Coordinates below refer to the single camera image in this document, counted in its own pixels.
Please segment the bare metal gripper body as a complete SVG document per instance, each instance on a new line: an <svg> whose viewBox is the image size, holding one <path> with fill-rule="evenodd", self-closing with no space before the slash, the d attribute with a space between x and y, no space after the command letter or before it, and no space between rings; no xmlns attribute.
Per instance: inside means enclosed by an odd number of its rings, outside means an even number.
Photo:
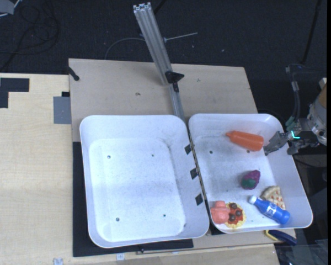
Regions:
<svg viewBox="0 0 331 265"><path fill-rule="evenodd" d="M318 119L299 118L287 126L289 149L303 149L327 144L327 128Z"/></svg>

